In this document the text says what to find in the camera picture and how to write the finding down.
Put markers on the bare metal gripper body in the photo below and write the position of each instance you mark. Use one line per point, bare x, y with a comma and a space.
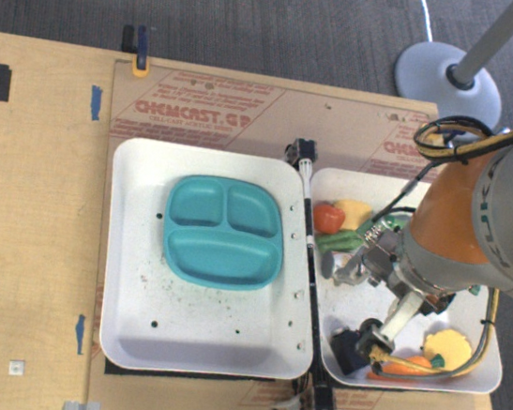
386, 260

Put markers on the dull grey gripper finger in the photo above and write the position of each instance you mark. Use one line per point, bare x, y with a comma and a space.
349, 271

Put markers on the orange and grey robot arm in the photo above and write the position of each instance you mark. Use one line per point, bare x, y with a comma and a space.
510, 221

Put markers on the green toy bean pod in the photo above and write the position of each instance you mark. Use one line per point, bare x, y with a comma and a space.
339, 241

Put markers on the white plastic tray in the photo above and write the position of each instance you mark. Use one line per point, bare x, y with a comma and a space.
201, 329
365, 304

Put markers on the thin black and white rod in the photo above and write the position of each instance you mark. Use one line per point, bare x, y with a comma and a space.
310, 240

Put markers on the red toy pepper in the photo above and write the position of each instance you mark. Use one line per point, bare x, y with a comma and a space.
329, 218

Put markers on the yellow toy fruit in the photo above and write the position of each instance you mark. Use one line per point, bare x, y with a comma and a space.
354, 213

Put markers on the orange toy carrot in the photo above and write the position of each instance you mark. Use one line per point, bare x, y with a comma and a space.
416, 364

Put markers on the blue divided plate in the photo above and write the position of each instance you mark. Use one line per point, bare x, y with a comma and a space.
222, 246

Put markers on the grey round floor stand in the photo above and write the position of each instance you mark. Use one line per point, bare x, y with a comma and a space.
426, 74

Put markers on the brown cardboard board red print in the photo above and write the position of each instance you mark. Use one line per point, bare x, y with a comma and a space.
212, 112

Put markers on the small white square piece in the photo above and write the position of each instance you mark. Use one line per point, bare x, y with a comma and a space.
16, 367

